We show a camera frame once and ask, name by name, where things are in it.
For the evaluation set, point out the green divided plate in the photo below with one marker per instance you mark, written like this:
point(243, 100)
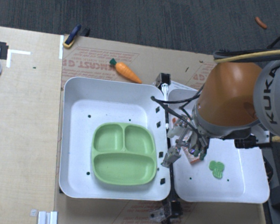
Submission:
point(123, 167)

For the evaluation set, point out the black cylinder on white bracket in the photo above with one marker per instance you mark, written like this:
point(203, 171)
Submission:
point(245, 142)

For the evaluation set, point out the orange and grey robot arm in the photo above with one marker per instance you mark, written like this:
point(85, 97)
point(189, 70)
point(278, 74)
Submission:
point(232, 94)

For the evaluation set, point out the orange toy carrot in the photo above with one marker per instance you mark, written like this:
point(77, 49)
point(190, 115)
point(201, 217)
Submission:
point(125, 71)

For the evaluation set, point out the white plastic tray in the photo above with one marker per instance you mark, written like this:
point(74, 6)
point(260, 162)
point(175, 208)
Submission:
point(81, 140)
point(234, 185)

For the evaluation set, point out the orange toy sausage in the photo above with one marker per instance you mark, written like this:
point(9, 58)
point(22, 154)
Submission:
point(261, 23)

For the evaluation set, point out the brown cardboard board red print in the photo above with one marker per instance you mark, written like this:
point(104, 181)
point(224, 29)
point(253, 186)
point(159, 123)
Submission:
point(98, 61)

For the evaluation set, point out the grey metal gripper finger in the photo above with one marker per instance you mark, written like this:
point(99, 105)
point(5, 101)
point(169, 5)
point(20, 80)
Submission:
point(171, 156)

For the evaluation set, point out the green toy broccoli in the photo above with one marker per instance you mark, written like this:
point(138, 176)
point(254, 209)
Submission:
point(217, 169)

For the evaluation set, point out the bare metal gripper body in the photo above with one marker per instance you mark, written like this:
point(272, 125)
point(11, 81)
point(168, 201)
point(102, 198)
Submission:
point(189, 137)

